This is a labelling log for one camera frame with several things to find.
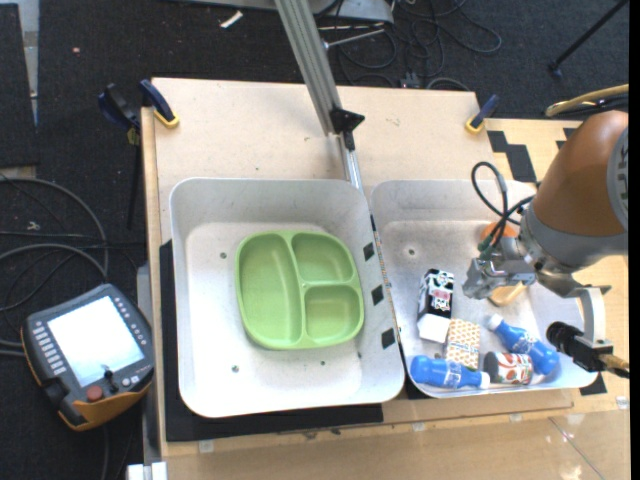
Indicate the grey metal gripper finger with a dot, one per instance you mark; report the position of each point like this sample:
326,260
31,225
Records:
477,280

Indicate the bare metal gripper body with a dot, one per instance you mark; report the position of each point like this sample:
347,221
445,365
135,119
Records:
515,268

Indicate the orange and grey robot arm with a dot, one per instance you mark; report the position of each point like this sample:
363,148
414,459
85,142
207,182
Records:
580,188

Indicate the tan toy bread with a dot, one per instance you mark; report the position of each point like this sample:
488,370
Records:
507,295

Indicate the black and white milk carton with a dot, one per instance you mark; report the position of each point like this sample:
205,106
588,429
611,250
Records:
437,293

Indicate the orange round toy food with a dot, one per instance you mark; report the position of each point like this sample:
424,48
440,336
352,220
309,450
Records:
492,229

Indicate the orange patterned carton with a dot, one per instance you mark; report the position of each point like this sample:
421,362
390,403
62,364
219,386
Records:
463,340

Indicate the white plastic tray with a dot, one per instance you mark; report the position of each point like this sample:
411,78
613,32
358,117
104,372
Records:
440,218
210,318

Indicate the blue bottle with white cap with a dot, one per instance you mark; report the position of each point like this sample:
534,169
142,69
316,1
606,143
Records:
525,343
440,372

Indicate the red and white can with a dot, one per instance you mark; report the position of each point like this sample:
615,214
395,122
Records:
510,368

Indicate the thin black and white rod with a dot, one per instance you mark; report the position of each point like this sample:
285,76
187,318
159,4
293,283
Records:
381,258

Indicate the green divided plate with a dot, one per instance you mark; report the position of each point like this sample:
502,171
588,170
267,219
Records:
270,288

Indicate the pale wood board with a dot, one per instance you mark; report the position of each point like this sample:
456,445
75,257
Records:
250,133

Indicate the black cylinder on white bracket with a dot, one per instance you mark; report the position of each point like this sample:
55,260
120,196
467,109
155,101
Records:
575,340

